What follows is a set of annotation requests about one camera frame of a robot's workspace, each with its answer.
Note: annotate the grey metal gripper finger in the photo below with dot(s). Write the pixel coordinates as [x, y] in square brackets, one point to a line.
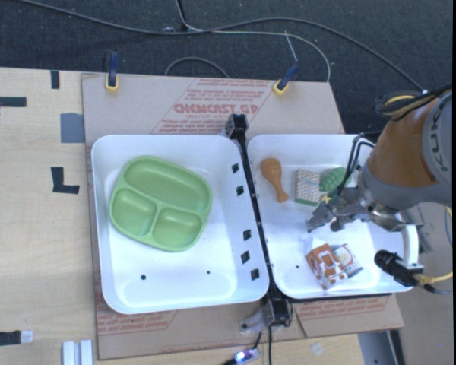
[320, 216]
[337, 225]

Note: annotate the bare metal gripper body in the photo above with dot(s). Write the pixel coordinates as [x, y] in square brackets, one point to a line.
[355, 204]

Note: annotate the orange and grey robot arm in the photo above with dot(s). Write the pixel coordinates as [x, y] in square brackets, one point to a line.
[399, 158]

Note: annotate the white and green patterned carton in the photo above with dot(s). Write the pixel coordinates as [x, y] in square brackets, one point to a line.
[307, 186]

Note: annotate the green toy broccoli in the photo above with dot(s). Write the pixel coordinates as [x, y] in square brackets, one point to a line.
[332, 179]

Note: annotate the white plastic tray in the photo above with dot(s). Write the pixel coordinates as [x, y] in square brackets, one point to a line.
[175, 276]
[289, 238]

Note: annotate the orange and white carton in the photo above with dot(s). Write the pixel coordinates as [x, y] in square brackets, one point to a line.
[323, 266]

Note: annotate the orange toy chicken drumstick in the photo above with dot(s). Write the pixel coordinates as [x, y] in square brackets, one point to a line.
[273, 175]

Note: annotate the thin black rod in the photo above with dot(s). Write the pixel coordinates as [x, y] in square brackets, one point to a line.
[255, 204]

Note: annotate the brown cardboard board red print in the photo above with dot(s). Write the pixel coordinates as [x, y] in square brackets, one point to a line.
[213, 105]

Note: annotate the green divided plate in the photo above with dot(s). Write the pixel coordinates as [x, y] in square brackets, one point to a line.
[159, 200]

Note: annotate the black cylinder on white bracket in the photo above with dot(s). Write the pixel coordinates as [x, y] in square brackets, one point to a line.
[394, 265]

